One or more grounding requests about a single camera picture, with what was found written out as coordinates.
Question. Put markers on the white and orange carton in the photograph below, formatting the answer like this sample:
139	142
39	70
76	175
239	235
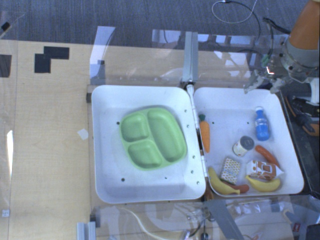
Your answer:
262	170

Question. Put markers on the red sausage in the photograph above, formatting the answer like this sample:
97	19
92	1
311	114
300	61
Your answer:
242	188

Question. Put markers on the orange carrot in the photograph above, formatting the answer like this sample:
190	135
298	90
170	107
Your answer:
205	134

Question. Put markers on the yellow banana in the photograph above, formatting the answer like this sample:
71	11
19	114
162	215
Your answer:
265	186
220	184

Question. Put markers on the small white can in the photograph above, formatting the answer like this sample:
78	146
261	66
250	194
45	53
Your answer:
243	145

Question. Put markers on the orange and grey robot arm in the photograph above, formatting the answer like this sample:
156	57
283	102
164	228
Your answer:
306	26

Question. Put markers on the green divided plate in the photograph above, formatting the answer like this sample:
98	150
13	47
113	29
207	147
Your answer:
162	134

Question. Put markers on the patterned packet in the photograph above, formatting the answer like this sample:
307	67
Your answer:
230	170

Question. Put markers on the black cylinder on white bracket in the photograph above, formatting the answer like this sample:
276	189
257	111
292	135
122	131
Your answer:
314	91

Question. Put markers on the white plastic tray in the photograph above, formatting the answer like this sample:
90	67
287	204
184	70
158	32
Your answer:
112	184
230	109

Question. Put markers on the orange sausage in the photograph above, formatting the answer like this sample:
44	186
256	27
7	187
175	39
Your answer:
266	154

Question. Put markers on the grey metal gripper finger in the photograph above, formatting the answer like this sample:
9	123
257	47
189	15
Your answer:
252	82
277	86

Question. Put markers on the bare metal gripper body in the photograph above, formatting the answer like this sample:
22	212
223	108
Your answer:
287	72

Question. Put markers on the blue bottle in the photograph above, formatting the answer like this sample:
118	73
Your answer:
262	130

